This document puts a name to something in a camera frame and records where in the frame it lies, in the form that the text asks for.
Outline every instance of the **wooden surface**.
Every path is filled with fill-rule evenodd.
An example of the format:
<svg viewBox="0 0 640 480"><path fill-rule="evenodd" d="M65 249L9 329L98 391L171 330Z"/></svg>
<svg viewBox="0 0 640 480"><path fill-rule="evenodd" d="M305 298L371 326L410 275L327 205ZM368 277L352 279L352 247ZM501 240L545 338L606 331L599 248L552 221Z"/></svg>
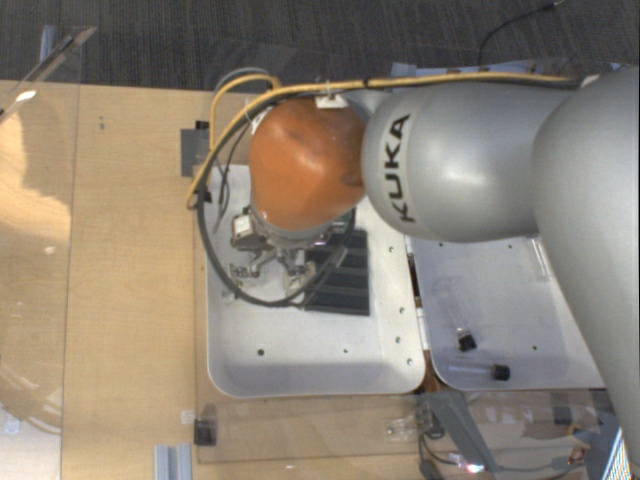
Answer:
<svg viewBox="0 0 640 480"><path fill-rule="evenodd" d="M205 329L196 325L202 318L196 311L202 301L194 295L204 291L202 251L193 215L184 209L189 180L178 174L179 131L208 119L210 99L198 92L80 88L75 190L66 201L72 220L64 480L153 478L154 446L192 442L193 425L183 422L184 413L193 414L212 396L202 367ZM227 122L244 101L228 96L218 122ZM23 345L28 354L30 343ZM213 397L224 407L232 403ZM242 415L242 404L234 411ZM241 423L250 433L244 416ZM328 449L345 430L339 414L331 418L336 430L325 442ZM273 437L283 447L300 441L317 448L331 433L325 429L310 438L300 435L308 427L282 421L273 436L264 435L269 426L263 421L259 439L247 446ZM376 425L384 428L383 416ZM417 453L406 453L409 448L395 455L226 463L206 463L194 450L193 477L418 479Z"/></svg>

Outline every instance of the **dark floor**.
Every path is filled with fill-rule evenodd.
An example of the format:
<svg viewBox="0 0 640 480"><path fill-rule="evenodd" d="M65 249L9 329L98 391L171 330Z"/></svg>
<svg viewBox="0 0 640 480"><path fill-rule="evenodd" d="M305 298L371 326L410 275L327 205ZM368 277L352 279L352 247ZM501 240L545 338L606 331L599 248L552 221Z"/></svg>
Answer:
<svg viewBox="0 0 640 480"><path fill-rule="evenodd" d="M22 78L45 24L97 25L84 81L210 89L254 65L285 81L368 77L393 62L475 65L488 31L558 0L0 0L0 78ZM638 63L639 0L568 0L513 23L486 62Z"/></svg>

